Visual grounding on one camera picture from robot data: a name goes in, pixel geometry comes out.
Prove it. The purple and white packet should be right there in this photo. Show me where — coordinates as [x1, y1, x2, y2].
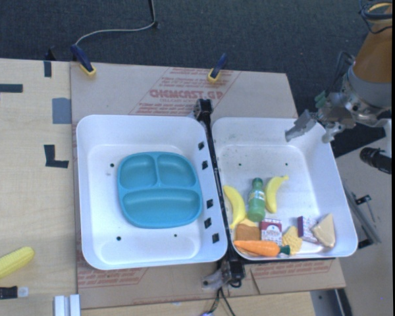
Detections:
[296, 215, 321, 244]

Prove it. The orange carrot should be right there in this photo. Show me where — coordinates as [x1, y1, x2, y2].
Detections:
[233, 239, 292, 258]

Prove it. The beige wedge slice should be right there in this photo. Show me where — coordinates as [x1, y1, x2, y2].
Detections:
[310, 213, 337, 248]

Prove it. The black cylinder on white bracket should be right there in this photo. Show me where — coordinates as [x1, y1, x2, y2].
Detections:
[359, 118, 393, 175]

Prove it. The red and white carton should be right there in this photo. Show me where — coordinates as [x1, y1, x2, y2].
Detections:
[259, 218, 284, 246]

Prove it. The yellow ridged corn piece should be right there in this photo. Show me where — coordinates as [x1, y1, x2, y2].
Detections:
[281, 225, 303, 256]

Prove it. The brown bread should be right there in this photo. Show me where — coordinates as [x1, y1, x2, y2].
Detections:
[234, 218, 262, 242]

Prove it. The thin black and white rod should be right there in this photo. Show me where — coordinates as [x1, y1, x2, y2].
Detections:
[201, 117, 235, 291]

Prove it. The black block with thin wires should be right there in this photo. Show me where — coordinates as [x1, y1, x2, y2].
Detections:
[193, 98, 215, 122]
[217, 259, 246, 286]

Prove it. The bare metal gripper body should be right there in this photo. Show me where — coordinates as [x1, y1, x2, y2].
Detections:
[317, 92, 386, 130]

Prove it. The yellow banana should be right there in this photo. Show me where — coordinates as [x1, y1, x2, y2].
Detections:
[263, 174, 290, 215]
[222, 184, 248, 230]

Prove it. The white plastic tray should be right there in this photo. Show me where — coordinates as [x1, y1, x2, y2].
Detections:
[75, 114, 229, 271]
[211, 117, 359, 261]

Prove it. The yellow corn cob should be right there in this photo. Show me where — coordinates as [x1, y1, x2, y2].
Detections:
[0, 246, 36, 283]

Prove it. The brown cardboard board red print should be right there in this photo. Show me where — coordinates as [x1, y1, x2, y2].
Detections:
[69, 61, 347, 309]

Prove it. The green bottle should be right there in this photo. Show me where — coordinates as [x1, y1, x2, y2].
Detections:
[246, 177, 267, 223]

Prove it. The blue divided plate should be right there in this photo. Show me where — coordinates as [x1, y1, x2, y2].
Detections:
[116, 151, 204, 229]

